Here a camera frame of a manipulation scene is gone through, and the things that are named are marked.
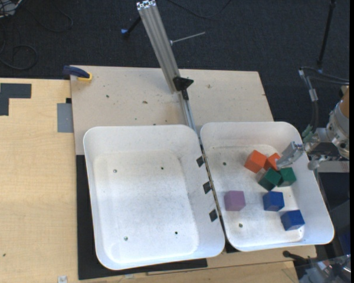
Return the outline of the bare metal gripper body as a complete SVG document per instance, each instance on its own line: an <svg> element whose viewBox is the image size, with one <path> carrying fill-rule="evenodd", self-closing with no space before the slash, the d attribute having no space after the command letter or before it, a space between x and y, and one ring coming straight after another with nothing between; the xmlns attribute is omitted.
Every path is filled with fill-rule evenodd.
<svg viewBox="0 0 354 283"><path fill-rule="evenodd" d="M325 156L330 160L349 160L349 131L339 124L326 127L308 126L302 133L306 152L311 157Z"/></svg>

